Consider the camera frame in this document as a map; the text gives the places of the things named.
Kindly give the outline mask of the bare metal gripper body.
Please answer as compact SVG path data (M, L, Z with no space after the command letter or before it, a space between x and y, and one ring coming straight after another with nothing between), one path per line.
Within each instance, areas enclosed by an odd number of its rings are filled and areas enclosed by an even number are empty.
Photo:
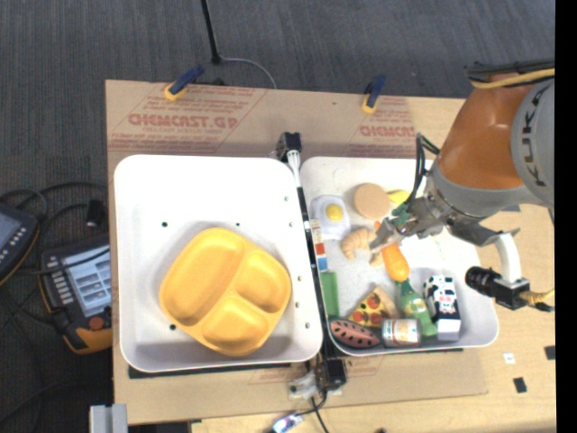
M403 237L438 235L455 220L456 212L441 195L424 195L392 211L392 224Z

